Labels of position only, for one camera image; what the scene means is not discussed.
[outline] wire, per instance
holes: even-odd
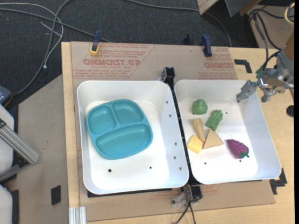
[[[192,213],[193,222],[194,222],[194,224],[196,224],[194,212],[193,212],[193,209],[192,209],[192,206],[191,206],[191,202],[188,203],[185,211],[182,213],[182,215],[179,217],[179,219],[177,220],[177,222],[175,224],[178,224],[179,221],[184,217],[185,213],[188,211],[188,208],[190,208],[191,213]]]
[[[20,2],[6,2],[6,3],[0,3],[0,5],[30,5],[30,6],[36,6],[36,7],[41,7],[45,10],[47,10],[48,12],[52,13],[53,15],[55,15],[54,12],[52,12],[51,10],[49,10],[48,8],[44,7],[44,6],[41,6],[41,5],[38,5],[38,4],[33,4],[33,3],[20,3]],[[48,61],[48,58],[49,56],[51,55],[51,53],[53,52],[53,50],[55,49],[55,47],[60,43],[61,39],[62,39],[62,36],[64,34],[64,27],[63,25],[61,25],[61,35],[60,35],[60,39],[57,41],[57,43],[54,45],[54,47],[52,48],[52,50],[49,52],[47,58],[46,58],[46,61],[44,63],[44,68],[47,68],[47,61]]]
[[[193,209],[192,209],[192,206],[191,206],[191,203],[190,203],[190,202],[189,202],[189,207],[190,207],[190,210],[191,210],[191,213],[192,213],[193,222],[194,222],[194,224],[196,224],[195,216],[194,216],[194,212],[193,212]]]
[[[54,45],[54,47],[52,48],[52,50],[50,50],[50,47],[51,47],[51,43],[52,43],[52,39],[53,39],[53,34],[54,34],[54,28],[55,28],[55,25],[56,23],[60,23],[62,25],[62,22],[60,21],[60,19],[58,18],[58,15],[59,13],[61,12],[61,10],[65,7],[65,5],[67,5],[69,2],[71,2],[73,0],[67,0],[65,1],[58,9],[58,11],[55,13],[55,16],[54,16],[54,19],[52,20],[53,23],[52,23],[52,28],[51,28],[51,33],[50,33],[50,38],[49,38],[49,42],[48,42],[48,46],[47,46],[47,49],[46,49],[46,52],[45,52],[45,56],[43,58],[43,61],[37,71],[37,73],[34,75],[34,77],[31,79],[31,81],[23,88],[21,89],[20,91],[16,92],[14,95],[19,95],[20,93],[22,93],[23,91],[25,91],[32,83],[33,81],[36,79],[37,75],[39,74],[39,72],[41,71],[41,69],[46,65],[46,62],[50,56],[50,54],[52,53],[52,51],[54,50],[54,48],[58,45],[58,43],[60,42],[60,40],[62,39],[62,36],[60,37],[58,43],[56,45]],[[131,2],[131,3],[135,3],[135,4],[138,4],[138,5],[142,5],[142,6],[146,6],[146,7],[154,7],[154,8],[159,8],[159,9],[168,9],[168,10],[181,10],[181,11],[193,11],[193,12],[198,12],[199,13],[199,10],[198,9],[193,9],[193,8],[186,8],[186,7],[164,7],[164,6],[157,6],[157,5],[151,5],[151,4],[146,4],[146,3],[142,3],[142,2],[138,2],[138,1],[134,1],[134,0],[124,0],[124,1],[128,1],[128,2]],[[37,5],[37,4],[28,4],[28,5],[34,5],[34,6],[39,6],[39,7],[42,7],[42,8],[45,8],[43,6],[40,6],[40,5]],[[212,18],[214,18],[221,26],[222,28],[224,29],[226,35],[228,36],[228,41],[229,41],[229,45],[231,46],[231,40],[230,40],[230,37],[229,37],[229,34],[227,32],[227,30],[224,28],[224,26],[222,25],[222,23],[216,19],[214,16],[212,16],[211,14],[207,14],[209,16],[211,16]]]
[[[273,41],[271,40],[271,38],[269,37],[268,30],[267,30],[267,28],[266,28],[266,25],[265,25],[265,23],[264,23],[262,17],[260,16],[260,14],[257,13],[257,17],[258,17],[259,20],[261,21],[261,24],[262,24],[262,26],[263,26],[263,30],[265,31],[266,37],[268,38],[268,41],[270,42],[270,44],[271,44],[274,48],[276,48],[276,49],[278,49],[278,50],[281,50],[281,48],[279,48],[277,45],[275,45],[275,44],[273,43]]]
[[[274,52],[270,57],[268,57],[268,59],[264,62],[264,64],[262,65],[263,70],[266,69],[267,64],[269,62],[269,60],[271,60],[273,57],[278,56],[280,54],[280,50],[277,52]]]
[[[188,208],[189,208],[189,205],[186,207],[185,211],[182,213],[182,215],[179,217],[179,219],[177,220],[177,222],[175,224],[178,224],[179,221],[184,217],[184,215],[187,212]]]
[[[292,24],[292,25],[295,25],[295,22],[294,22],[294,21],[291,21],[291,20],[289,19],[289,13],[290,13],[290,10],[291,10],[292,8],[294,8],[294,7],[295,7],[295,2],[291,3],[291,4],[288,6],[288,8],[285,10],[285,15],[284,15],[285,20],[286,20],[288,23]]]
[[[53,19],[48,18],[48,17],[44,17],[44,16],[37,15],[37,14],[34,14],[34,13],[29,13],[29,12],[24,12],[24,11],[14,10],[14,9],[0,8],[0,11],[8,11],[8,12],[21,13],[21,14],[31,15],[31,16],[34,16],[34,17],[39,17],[39,18],[42,18],[42,19],[45,19],[45,20],[48,20],[48,21],[53,21]],[[84,30],[81,30],[81,29],[79,29],[79,28],[73,27],[73,26],[68,25],[68,24],[66,24],[66,23],[59,22],[59,21],[56,21],[56,23],[57,23],[57,24],[60,24],[60,25],[63,25],[64,27],[71,28],[71,29],[73,29],[73,30],[76,30],[76,31],[78,31],[78,32],[81,32],[81,33],[83,33],[83,34],[86,34],[86,35],[95,37],[95,35],[92,34],[92,33],[86,32],[86,31],[84,31]],[[104,41],[104,42],[111,42],[111,41],[109,41],[109,40],[107,40],[107,39],[104,39],[104,38],[101,38],[101,41]]]
[[[204,15],[205,15],[205,14],[207,14],[207,15],[209,15],[210,17],[214,18],[214,19],[220,24],[220,26],[221,26],[222,29],[224,30],[226,36],[228,37],[228,43],[229,43],[229,46],[232,47],[232,42],[231,42],[231,40],[230,40],[230,36],[229,36],[227,30],[225,29],[225,27],[223,26],[223,24],[222,24],[216,17],[214,17],[213,15],[211,15],[210,13],[204,13]]]
[[[267,60],[268,57],[269,57],[268,43],[267,43],[266,38],[264,37],[264,35],[263,35],[259,25],[258,25],[258,21],[257,21],[257,18],[256,18],[256,13],[253,13],[253,19],[255,21],[256,29],[257,29],[258,33],[260,34],[260,36],[263,40],[263,43],[264,43],[264,46],[265,46],[265,49],[266,49],[266,60]]]
[[[49,10],[48,8],[46,8],[44,6],[41,6],[41,5],[38,5],[38,4],[33,4],[33,3],[12,3],[12,2],[10,2],[10,3],[0,3],[0,5],[30,5],[30,6],[36,6],[36,7],[41,7],[43,9],[47,10],[48,12],[50,12],[51,14],[55,15],[55,13],[52,12],[51,10]],[[60,36],[59,40],[56,42],[56,44],[53,46],[53,48],[50,51],[47,51],[47,55],[45,56],[45,58],[43,60],[43,65],[40,66],[37,73],[33,76],[33,78],[30,80],[30,82],[24,88],[22,88],[21,90],[19,90],[16,93],[14,93],[13,96],[17,96],[17,95],[21,94],[23,91],[25,91],[34,82],[37,75],[41,71],[42,67],[47,68],[48,58],[51,55],[51,53],[53,52],[53,50],[55,49],[55,47],[60,43],[60,41],[62,39],[62,36],[63,36],[63,33],[64,33],[64,27],[63,27],[63,25],[61,25],[61,36]]]

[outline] cheese wedge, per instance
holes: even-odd
[[[224,143],[223,143],[222,139],[218,136],[218,134],[213,129],[209,129],[209,133],[206,137],[206,141],[203,146],[203,149],[219,146],[222,144],[224,144]]]
[[[198,154],[202,149],[202,145],[203,142],[196,135],[193,134],[187,144],[187,147],[194,153]]]

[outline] toy food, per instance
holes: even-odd
[[[233,139],[227,140],[227,143],[230,151],[236,158],[242,159],[248,155],[249,149],[243,143]]]
[[[210,148],[210,147],[215,147],[224,144],[222,139],[218,136],[218,134],[213,130],[209,129],[209,133],[206,137],[206,141],[204,143],[204,148]]]
[[[191,111],[193,114],[205,114],[207,112],[207,105],[203,99],[195,100],[192,104]]]
[[[206,123],[206,126],[215,131],[222,120],[222,117],[223,113],[221,110],[214,110],[208,122]]]
[[[198,135],[199,139],[203,142],[206,141],[204,128],[203,128],[201,119],[200,118],[194,119],[194,120],[192,120],[191,123],[192,123],[192,126],[193,126],[196,134]]]
[[[187,147],[194,153],[198,154],[202,149],[202,145],[203,142],[196,135],[193,134],[187,144]]]

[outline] blue clamp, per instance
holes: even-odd
[[[90,53],[92,53],[92,54],[98,53],[99,47],[100,47],[99,42],[100,42],[101,38],[102,38],[102,31],[97,30],[97,32],[95,34],[94,42],[89,49]]]
[[[206,57],[212,56],[212,50],[211,50],[211,38],[209,35],[205,34],[201,37],[201,44],[205,46],[203,49],[203,52]]]

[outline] white tray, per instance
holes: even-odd
[[[77,89],[83,179],[97,195],[184,186],[189,171],[176,110],[168,85],[160,81],[85,81]],[[127,158],[108,160],[92,144],[88,112],[105,102],[129,99],[143,110],[153,141]]]
[[[236,94],[245,81],[180,80],[175,93],[183,122],[186,142],[196,134],[191,125],[201,118],[205,126],[213,110],[222,110],[223,119],[216,129],[224,145],[202,149],[199,154],[188,150],[194,178],[203,184],[272,179],[281,172],[280,162],[268,130],[257,94],[240,103]],[[193,115],[192,104],[205,100],[208,110],[204,115]],[[249,148],[249,158],[236,159],[227,146],[227,139],[235,139]]]

